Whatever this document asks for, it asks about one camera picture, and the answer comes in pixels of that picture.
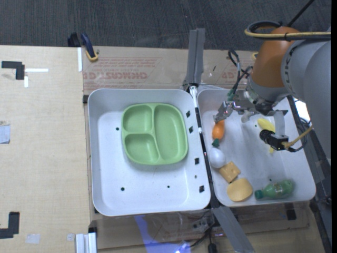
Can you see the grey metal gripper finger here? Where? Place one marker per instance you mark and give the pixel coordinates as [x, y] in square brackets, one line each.
[247, 117]
[223, 111]

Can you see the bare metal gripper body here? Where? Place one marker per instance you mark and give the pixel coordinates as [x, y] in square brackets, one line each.
[248, 103]

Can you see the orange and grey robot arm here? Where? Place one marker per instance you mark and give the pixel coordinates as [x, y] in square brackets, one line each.
[302, 70]

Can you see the yellow banana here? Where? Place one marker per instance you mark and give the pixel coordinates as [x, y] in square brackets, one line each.
[266, 124]

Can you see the orange carrot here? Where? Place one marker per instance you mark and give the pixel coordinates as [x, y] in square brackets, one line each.
[218, 132]

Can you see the white egg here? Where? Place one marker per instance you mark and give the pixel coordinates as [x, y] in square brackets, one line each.
[217, 157]

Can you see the white plastic tray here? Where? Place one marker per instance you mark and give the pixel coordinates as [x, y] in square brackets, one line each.
[263, 167]
[147, 188]

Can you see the green divided plate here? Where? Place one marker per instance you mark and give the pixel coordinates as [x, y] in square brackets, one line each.
[155, 133]

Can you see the yellow potato chip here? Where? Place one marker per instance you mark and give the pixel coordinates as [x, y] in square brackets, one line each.
[239, 190]

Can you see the green plastic bottle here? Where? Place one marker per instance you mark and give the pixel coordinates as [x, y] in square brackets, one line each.
[275, 190]

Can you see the brown cardboard board red print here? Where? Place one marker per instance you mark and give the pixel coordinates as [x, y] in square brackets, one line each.
[147, 70]

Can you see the black cylinder on white bracket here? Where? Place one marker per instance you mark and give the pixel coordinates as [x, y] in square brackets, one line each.
[272, 139]

